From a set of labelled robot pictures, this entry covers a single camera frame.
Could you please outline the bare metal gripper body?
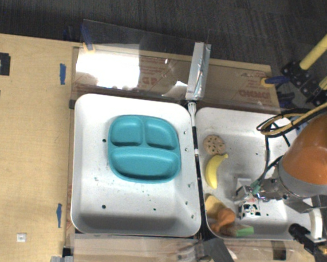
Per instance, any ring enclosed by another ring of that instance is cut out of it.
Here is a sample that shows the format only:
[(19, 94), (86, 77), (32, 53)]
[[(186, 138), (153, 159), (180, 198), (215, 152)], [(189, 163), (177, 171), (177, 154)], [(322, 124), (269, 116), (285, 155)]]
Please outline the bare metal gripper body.
[(260, 200), (287, 200), (291, 192), (286, 188), (280, 178), (263, 179), (259, 177), (251, 183), (250, 192)]

